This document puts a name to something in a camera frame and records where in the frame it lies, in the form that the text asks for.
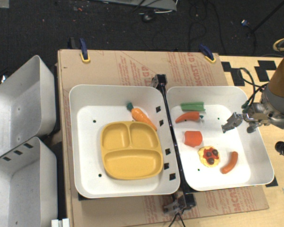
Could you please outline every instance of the yellow plate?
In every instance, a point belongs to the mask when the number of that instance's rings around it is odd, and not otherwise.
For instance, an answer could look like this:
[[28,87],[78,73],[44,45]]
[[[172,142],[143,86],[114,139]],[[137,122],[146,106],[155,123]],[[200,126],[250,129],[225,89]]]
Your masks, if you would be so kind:
[[157,132],[143,122],[113,122],[101,132],[101,153],[109,176],[135,180],[155,176],[163,168]]

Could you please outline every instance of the cardboard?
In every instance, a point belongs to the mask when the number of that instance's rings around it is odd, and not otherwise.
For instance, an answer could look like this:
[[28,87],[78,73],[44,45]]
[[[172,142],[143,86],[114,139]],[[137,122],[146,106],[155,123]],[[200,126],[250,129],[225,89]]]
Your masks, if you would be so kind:
[[[149,86],[156,74],[167,76],[167,87],[228,85],[219,55],[211,64],[201,53],[88,51],[83,63],[80,50],[58,52],[66,208],[72,227],[125,227],[171,221],[163,206],[171,196],[145,196],[79,200],[74,184],[69,91],[79,84]],[[194,193],[197,206],[183,219],[268,209],[262,186]]]

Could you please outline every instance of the black floor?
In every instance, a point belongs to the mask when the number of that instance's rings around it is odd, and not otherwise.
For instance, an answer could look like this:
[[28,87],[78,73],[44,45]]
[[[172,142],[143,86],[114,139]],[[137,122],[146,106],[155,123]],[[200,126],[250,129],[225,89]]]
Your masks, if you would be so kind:
[[[199,44],[220,55],[276,56],[284,38],[284,5],[247,36],[284,0],[180,0],[177,12],[144,23],[145,8],[91,0],[9,0],[0,9],[0,71],[12,74],[33,55],[49,66],[70,37],[89,49],[198,52]],[[245,19],[249,28],[242,26]]]

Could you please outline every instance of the white tray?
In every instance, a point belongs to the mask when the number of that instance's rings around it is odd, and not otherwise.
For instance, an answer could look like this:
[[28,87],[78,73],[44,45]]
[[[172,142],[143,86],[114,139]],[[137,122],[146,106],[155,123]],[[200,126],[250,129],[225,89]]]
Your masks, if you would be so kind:
[[0,84],[0,156],[51,133],[55,122],[53,74],[36,55]]
[[56,157],[39,138],[0,157],[0,227],[49,227],[57,198]]
[[[151,178],[116,180],[106,174],[102,163],[100,133],[108,123],[133,120],[126,109],[128,102],[141,108],[158,128],[163,163],[168,163],[169,168]],[[78,85],[70,91],[70,111],[75,185],[82,196],[159,195],[178,190],[178,164],[164,100],[158,90],[152,87]]]
[[[253,186],[270,183],[274,170],[258,129],[246,132],[247,122],[238,128],[222,132],[222,125],[234,113],[241,113],[247,100],[238,87],[172,87],[167,91],[167,101],[179,147],[184,175],[189,186],[197,191]],[[181,103],[204,102],[204,118],[200,122],[174,123],[183,111]],[[199,147],[184,144],[185,131],[200,131],[203,142]],[[203,146],[218,149],[221,162],[217,167],[206,167],[199,159],[198,150]],[[227,174],[220,172],[230,158],[230,152],[239,154],[235,168]]]

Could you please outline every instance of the black pole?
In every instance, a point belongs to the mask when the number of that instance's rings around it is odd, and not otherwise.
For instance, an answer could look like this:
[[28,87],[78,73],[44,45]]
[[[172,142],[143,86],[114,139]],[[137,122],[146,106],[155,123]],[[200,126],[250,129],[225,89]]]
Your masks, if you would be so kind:
[[278,5],[278,7],[276,7],[265,19],[263,19],[254,29],[252,29],[250,31],[250,34],[255,33],[255,31],[262,26],[275,12],[277,12],[280,7],[282,7],[284,5],[284,0]]

